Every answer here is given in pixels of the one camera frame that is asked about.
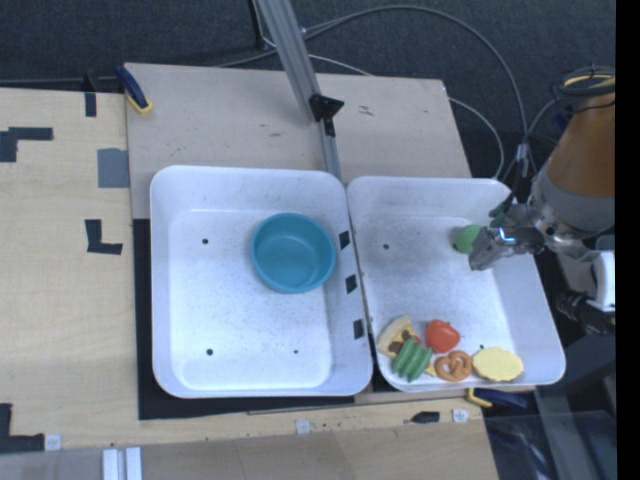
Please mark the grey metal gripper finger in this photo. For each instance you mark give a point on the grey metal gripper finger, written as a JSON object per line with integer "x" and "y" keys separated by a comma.
{"x": 484, "y": 253}

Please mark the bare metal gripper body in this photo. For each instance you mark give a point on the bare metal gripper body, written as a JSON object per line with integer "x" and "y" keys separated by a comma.
{"x": 525, "y": 235}

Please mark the green ball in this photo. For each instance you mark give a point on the green ball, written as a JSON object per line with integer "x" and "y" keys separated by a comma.
{"x": 464, "y": 238}

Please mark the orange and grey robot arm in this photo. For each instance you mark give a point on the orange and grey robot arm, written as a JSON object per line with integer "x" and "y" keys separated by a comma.
{"x": 580, "y": 168}

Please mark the white plastic tray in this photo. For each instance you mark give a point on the white plastic tray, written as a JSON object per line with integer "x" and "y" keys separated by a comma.
{"x": 225, "y": 318}
{"x": 430, "y": 283}

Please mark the red pepper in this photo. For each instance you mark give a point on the red pepper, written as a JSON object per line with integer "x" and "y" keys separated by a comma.
{"x": 442, "y": 335}

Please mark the yellow round biscuit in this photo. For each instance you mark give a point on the yellow round biscuit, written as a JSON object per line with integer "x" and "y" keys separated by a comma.
{"x": 497, "y": 364}

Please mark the brown pretzel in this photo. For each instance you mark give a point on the brown pretzel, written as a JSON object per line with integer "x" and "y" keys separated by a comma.
{"x": 453, "y": 366}

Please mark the yellow pizza slice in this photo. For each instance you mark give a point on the yellow pizza slice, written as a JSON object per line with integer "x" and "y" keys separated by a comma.
{"x": 392, "y": 330}

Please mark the green pea pods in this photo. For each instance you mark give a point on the green pea pods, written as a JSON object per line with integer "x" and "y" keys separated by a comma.
{"x": 411, "y": 360}

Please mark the blue bowl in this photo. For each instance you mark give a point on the blue bowl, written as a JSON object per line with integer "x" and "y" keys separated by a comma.
{"x": 292, "y": 253}

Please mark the pale wood board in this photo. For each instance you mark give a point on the pale wood board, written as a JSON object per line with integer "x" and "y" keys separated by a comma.
{"x": 225, "y": 118}

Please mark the black cylinder on white bracket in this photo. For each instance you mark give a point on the black cylinder on white bracket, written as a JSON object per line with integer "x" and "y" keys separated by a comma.
{"x": 602, "y": 278}

